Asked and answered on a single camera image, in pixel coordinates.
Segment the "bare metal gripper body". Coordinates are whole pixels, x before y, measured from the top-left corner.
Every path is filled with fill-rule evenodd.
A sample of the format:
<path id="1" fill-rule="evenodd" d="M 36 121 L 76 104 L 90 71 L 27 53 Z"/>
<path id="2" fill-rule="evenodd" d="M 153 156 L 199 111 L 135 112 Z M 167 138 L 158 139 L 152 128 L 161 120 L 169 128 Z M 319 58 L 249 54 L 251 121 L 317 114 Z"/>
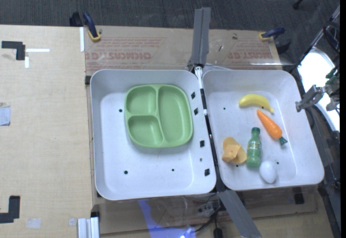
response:
<path id="1" fill-rule="evenodd" d="M 328 80 L 324 86 L 324 90 L 329 96 L 339 96 L 340 95 L 340 81 Z"/>

